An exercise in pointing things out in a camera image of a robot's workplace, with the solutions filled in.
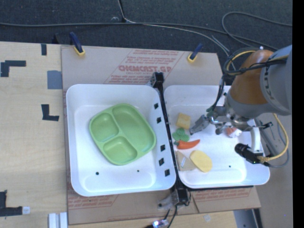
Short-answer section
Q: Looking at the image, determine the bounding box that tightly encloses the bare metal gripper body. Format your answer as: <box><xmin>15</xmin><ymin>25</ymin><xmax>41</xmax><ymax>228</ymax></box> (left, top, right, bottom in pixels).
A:
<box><xmin>207</xmin><ymin>105</ymin><xmax>253</xmax><ymax>131</ymax></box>

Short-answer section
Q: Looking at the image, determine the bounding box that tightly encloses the orange and white toy food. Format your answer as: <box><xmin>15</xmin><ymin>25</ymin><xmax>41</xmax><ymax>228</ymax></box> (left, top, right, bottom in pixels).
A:
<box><xmin>225</xmin><ymin>126</ymin><xmax>243</xmax><ymax>138</ymax></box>

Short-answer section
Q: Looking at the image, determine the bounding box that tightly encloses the yellow biscuit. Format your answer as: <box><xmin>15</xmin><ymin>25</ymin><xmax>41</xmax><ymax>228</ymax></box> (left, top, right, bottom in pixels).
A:
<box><xmin>175</xmin><ymin>113</ymin><xmax>191</xmax><ymax>131</ymax></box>

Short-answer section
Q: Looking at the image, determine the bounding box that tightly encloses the green broccoli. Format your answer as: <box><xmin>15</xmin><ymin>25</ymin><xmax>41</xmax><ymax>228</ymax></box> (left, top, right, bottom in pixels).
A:
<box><xmin>171</xmin><ymin>127</ymin><xmax>190</xmax><ymax>143</ymax></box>

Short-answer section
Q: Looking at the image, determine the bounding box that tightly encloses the orange carrot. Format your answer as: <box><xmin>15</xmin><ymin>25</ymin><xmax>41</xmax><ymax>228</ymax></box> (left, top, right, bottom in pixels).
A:
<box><xmin>173</xmin><ymin>139</ymin><xmax>201</xmax><ymax>150</ymax></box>

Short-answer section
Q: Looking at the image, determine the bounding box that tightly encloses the white plastic tray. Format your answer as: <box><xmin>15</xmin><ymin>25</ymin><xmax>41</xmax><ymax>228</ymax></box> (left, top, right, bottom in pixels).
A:
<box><xmin>163</xmin><ymin>85</ymin><xmax>271</xmax><ymax>190</ymax></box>
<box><xmin>66</xmin><ymin>84</ymin><xmax>177</xmax><ymax>197</ymax></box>

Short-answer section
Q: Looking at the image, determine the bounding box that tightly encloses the yellow oval slice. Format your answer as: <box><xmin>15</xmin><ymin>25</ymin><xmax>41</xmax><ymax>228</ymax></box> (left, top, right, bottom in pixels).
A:
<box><xmin>189</xmin><ymin>150</ymin><xmax>213</xmax><ymax>173</ymax></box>

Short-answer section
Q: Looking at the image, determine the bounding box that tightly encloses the beige bread wedge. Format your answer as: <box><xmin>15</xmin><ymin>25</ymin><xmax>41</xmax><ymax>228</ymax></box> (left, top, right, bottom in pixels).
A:
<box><xmin>175</xmin><ymin>150</ymin><xmax>198</xmax><ymax>172</ymax></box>

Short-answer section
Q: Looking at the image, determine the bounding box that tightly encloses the green divided plate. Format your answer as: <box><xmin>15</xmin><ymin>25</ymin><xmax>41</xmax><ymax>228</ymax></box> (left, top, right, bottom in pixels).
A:
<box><xmin>88</xmin><ymin>103</ymin><xmax>157</xmax><ymax>166</ymax></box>

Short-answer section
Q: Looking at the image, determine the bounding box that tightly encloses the brown cardboard board red print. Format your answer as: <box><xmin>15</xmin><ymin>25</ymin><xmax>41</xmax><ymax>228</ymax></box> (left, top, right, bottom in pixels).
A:
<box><xmin>60</xmin><ymin>45</ymin><xmax>262</xmax><ymax>225</ymax></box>

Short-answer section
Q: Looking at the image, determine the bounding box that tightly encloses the black cylinder on white bracket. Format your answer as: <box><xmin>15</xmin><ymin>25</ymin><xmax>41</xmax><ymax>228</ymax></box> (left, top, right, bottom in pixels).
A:
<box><xmin>234</xmin><ymin>124</ymin><xmax>265</xmax><ymax>165</ymax></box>

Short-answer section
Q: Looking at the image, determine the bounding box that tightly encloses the black block with thin wires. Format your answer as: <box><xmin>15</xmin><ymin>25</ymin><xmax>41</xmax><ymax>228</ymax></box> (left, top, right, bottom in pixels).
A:
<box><xmin>149</xmin><ymin>71</ymin><xmax>165</xmax><ymax>89</ymax></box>
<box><xmin>170</xmin><ymin>188</ymin><xmax>191</xmax><ymax>206</ymax></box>

